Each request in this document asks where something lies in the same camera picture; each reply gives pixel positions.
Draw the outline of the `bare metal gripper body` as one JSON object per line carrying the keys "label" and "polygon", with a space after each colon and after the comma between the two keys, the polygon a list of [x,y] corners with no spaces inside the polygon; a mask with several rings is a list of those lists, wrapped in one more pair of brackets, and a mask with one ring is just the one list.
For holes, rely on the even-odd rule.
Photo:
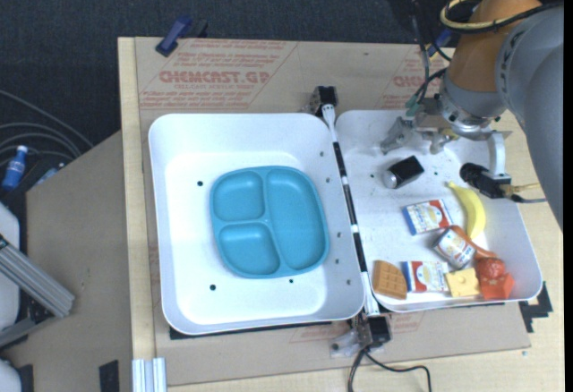
{"label": "bare metal gripper body", "polygon": [[483,141],[492,134],[489,119],[468,113],[448,97],[425,98],[415,112],[414,124],[417,131],[446,141]]}

